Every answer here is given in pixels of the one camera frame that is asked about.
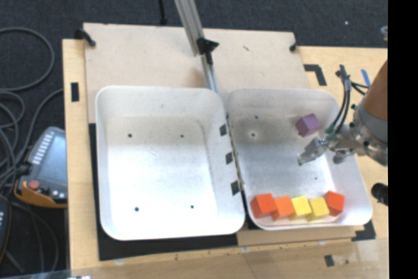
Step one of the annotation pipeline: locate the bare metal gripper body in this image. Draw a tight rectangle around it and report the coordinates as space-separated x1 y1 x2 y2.
326 122 389 167

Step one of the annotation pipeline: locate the purple cube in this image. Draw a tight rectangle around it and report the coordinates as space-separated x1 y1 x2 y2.
295 113 321 137

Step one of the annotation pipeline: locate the white plastic tray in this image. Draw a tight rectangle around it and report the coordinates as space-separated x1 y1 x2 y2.
224 88 374 231
95 85 246 242

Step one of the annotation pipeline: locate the red-orange cube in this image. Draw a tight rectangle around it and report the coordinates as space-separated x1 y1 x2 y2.
323 190 346 217
249 193 278 219

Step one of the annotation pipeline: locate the yellow cube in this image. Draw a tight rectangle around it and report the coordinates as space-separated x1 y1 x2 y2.
289 195 313 220
306 197 330 223

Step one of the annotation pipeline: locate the orange cube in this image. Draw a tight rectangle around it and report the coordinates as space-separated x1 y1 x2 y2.
272 195 297 222

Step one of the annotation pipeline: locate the pale wood board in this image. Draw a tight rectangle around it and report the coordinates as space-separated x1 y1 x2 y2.
82 22 359 246

